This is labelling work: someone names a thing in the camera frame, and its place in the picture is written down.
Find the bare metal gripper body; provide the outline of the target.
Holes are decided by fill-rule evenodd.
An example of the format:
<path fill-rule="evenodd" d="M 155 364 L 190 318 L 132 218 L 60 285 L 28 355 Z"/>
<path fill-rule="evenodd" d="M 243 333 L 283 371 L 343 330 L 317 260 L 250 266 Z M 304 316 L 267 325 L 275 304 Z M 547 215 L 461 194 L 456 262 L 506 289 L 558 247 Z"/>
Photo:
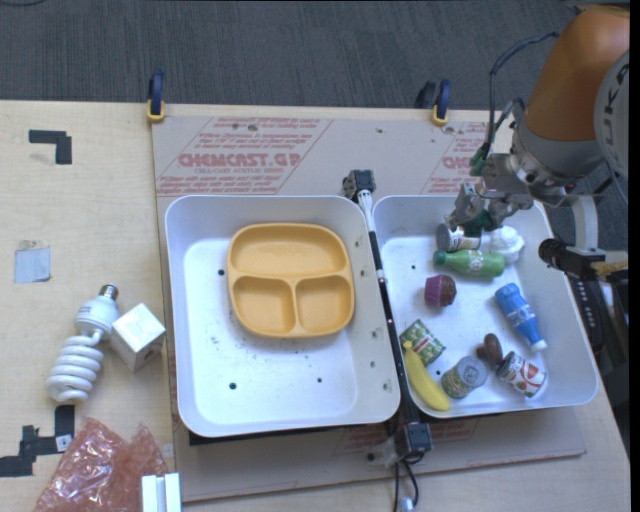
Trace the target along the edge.
<path fill-rule="evenodd" d="M 527 210 L 535 201 L 555 207 L 574 180 L 572 156 L 494 153 L 486 160 L 478 194 L 489 201 L 490 210 Z"/>

